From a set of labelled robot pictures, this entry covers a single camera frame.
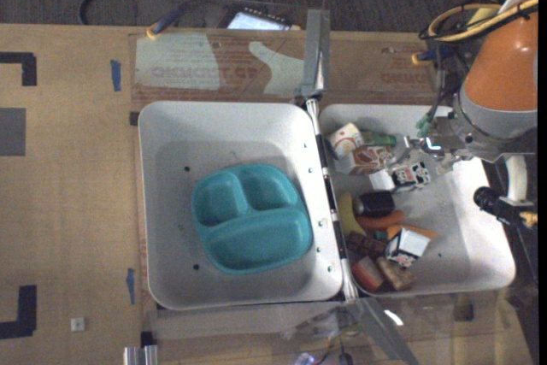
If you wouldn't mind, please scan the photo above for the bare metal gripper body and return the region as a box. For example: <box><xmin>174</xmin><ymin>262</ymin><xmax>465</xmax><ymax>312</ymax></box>
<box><xmin>420</xmin><ymin>111</ymin><xmax>476</xmax><ymax>163</ymax></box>

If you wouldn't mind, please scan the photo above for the orange and white block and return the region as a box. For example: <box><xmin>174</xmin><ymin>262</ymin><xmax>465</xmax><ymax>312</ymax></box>
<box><xmin>350</xmin><ymin>255</ymin><xmax>386</xmax><ymax>293</ymax></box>

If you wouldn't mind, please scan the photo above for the white plastic tray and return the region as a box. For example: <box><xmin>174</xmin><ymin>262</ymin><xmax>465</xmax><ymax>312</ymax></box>
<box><xmin>137</xmin><ymin>100</ymin><xmax>345</xmax><ymax>311</ymax></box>
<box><xmin>318</xmin><ymin>103</ymin><xmax>517</xmax><ymax>298</ymax></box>

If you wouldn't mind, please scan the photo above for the short cow print carton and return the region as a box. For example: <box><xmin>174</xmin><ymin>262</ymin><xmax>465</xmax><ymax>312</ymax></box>
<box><xmin>385</xmin><ymin>227</ymin><xmax>432</xmax><ymax>268</ymax></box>

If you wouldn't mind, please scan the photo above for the brown chocolate bar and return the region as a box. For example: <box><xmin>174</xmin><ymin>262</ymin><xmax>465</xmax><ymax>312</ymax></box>
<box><xmin>344</xmin><ymin>230</ymin><xmax>388</xmax><ymax>260</ymax></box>

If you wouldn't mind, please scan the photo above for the green bottle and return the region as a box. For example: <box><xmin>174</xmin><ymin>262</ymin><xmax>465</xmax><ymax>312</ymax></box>
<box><xmin>361</xmin><ymin>130</ymin><xmax>398</xmax><ymax>149</ymax></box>

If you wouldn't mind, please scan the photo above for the white and orange cup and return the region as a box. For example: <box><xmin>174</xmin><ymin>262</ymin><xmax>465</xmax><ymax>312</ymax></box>
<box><xmin>327</xmin><ymin>122</ymin><xmax>365</xmax><ymax>160</ymax></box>

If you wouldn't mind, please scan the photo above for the black cylinder on white bracket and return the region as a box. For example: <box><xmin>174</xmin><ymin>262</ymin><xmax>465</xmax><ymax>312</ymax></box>
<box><xmin>473</xmin><ymin>155</ymin><xmax>538</xmax><ymax>228</ymax></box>

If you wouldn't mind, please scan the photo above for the brown and white carton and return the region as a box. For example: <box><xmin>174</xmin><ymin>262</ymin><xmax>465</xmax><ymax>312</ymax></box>
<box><xmin>337</xmin><ymin>144</ymin><xmax>397</xmax><ymax>177</ymax></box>

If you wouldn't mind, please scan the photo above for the long cow print carton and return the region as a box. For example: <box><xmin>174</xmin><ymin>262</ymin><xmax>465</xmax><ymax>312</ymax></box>
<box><xmin>368</xmin><ymin>161</ymin><xmax>432</xmax><ymax>193</ymax></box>

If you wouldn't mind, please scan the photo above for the teal divided plate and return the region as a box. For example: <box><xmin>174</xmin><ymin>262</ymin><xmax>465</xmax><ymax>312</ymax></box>
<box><xmin>190</xmin><ymin>162</ymin><xmax>315</xmax><ymax>275</ymax></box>

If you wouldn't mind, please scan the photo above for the yellow banana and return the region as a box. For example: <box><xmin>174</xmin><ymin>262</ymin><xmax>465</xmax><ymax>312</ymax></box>
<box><xmin>337</xmin><ymin>191</ymin><xmax>368</xmax><ymax>238</ymax></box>

